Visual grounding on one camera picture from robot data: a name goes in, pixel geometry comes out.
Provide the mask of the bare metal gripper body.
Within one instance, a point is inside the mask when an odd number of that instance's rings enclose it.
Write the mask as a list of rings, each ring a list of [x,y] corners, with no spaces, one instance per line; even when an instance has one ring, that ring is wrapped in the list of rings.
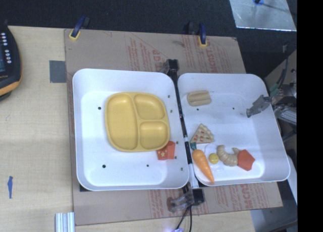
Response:
[[[270,97],[274,111],[285,111],[297,107],[296,84],[275,84],[270,88]]]

